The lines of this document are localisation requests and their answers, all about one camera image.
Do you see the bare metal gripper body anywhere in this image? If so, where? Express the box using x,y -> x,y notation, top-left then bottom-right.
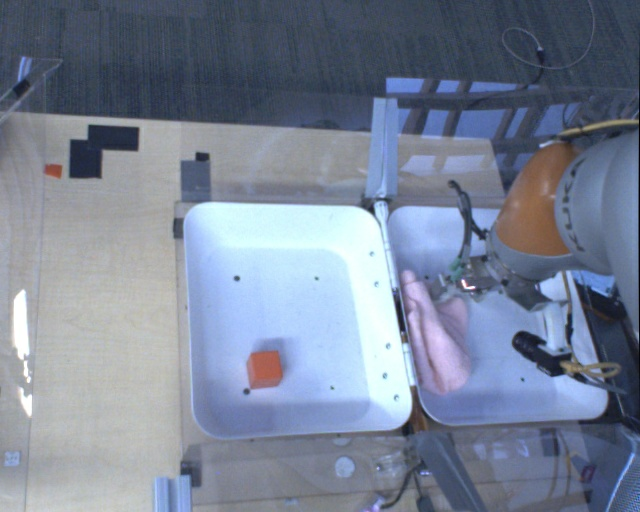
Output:
460,255 -> 507,302

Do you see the white plastic tray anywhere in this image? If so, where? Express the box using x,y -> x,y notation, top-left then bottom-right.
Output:
182,201 -> 414,441
387,205 -> 611,428

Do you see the orange cube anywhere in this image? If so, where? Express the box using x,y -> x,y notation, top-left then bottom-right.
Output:
245,349 -> 285,391

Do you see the black cylinder on white bracket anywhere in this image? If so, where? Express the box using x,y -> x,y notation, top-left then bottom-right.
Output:
511,298 -> 574,378

